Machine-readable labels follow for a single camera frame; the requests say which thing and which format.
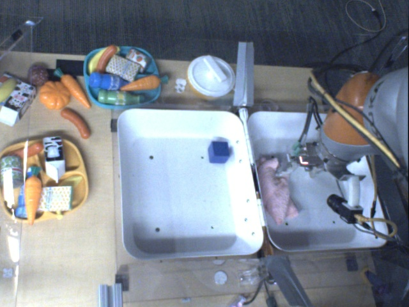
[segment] small box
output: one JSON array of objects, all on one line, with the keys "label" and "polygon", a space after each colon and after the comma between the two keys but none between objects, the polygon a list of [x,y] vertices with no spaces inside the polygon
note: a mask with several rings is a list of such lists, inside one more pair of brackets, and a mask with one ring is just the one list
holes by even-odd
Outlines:
[{"label": "small box", "polygon": [[38,210],[65,212],[72,207],[72,187],[44,187]]},{"label": "small box", "polygon": [[230,157],[229,145],[227,142],[212,141],[208,153],[212,164],[224,164]]},{"label": "small box", "polygon": [[138,74],[140,64],[134,63],[124,57],[115,54],[108,62],[106,72],[122,77],[124,80],[132,82]]},{"label": "small box", "polygon": [[63,140],[59,136],[43,138],[45,172],[54,181],[65,173],[65,158],[63,151]]},{"label": "small box", "polygon": [[146,70],[146,67],[148,67],[151,61],[151,58],[136,49],[129,50],[127,59],[141,66],[141,69],[139,70],[140,73],[143,73]]},{"label": "small box", "polygon": [[[3,74],[3,77],[12,78],[10,74]],[[27,111],[28,107],[36,97],[36,88],[27,83],[17,80],[17,85],[10,96],[4,102],[0,110],[0,122],[9,126],[14,126]]]}]

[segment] blue basket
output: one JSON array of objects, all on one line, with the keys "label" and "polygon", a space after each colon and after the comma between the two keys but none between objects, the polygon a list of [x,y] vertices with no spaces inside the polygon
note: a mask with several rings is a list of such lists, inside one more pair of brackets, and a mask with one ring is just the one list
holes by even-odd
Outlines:
[{"label": "blue basket", "polygon": [[[160,95],[160,90],[162,85],[159,85],[158,88],[154,89],[154,90],[146,90],[146,91],[138,91],[138,95],[139,94],[143,94],[145,99],[143,103],[140,104],[132,104],[132,105],[125,105],[125,106],[116,106],[116,105],[108,105],[108,104],[102,104],[101,102],[98,101],[98,92],[99,89],[93,89],[89,87],[89,74],[88,74],[88,63],[90,61],[90,59],[95,56],[98,51],[101,51],[104,48],[99,48],[99,49],[95,49],[93,51],[91,51],[84,60],[84,80],[85,80],[85,88],[87,90],[88,93],[88,97],[89,99],[92,101],[92,103],[96,104],[97,106],[100,106],[102,108],[107,108],[107,109],[130,109],[130,108],[137,108],[137,107],[141,107],[143,105],[147,105],[150,104],[152,102],[154,102],[155,100],[157,100],[159,98]],[[148,76],[148,75],[157,75],[159,76],[159,70],[158,67],[156,66],[155,60],[153,59],[153,57],[151,56],[151,54],[141,48],[137,48],[137,47],[120,47],[120,51],[119,51],[119,55],[121,57],[125,57],[130,49],[136,49],[138,51],[140,51],[141,53],[147,55],[149,58],[151,58],[151,61],[148,65],[148,67],[145,69],[145,72],[143,74],[138,74],[137,77],[135,79],[140,79],[142,77]]]}]

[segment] orange pumpkin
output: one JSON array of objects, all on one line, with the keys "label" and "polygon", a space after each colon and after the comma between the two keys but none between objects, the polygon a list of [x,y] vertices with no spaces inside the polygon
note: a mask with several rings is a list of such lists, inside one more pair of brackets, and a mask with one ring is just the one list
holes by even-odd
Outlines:
[{"label": "orange pumpkin", "polygon": [[40,102],[48,109],[60,110],[70,102],[71,93],[61,82],[46,82],[39,93]]}]

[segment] pink towel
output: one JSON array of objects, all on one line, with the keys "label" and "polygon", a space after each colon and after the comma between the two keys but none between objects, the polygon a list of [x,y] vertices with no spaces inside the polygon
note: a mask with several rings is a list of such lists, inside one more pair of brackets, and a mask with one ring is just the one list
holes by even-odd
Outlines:
[{"label": "pink towel", "polygon": [[284,222],[284,218],[298,216],[298,210],[289,197],[289,175],[276,177],[275,172],[278,167],[277,158],[261,158],[257,169],[264,207],[274,221],[280,225]]}]

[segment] blue cube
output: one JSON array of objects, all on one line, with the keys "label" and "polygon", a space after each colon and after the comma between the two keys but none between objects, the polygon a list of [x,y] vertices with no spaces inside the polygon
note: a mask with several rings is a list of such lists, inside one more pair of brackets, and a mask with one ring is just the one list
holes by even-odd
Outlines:
[{"label": "blue cube", "polygon": [[227,142],[212,141],[208,153],[212,164],[224,164],[230,157],[229,145]]}]

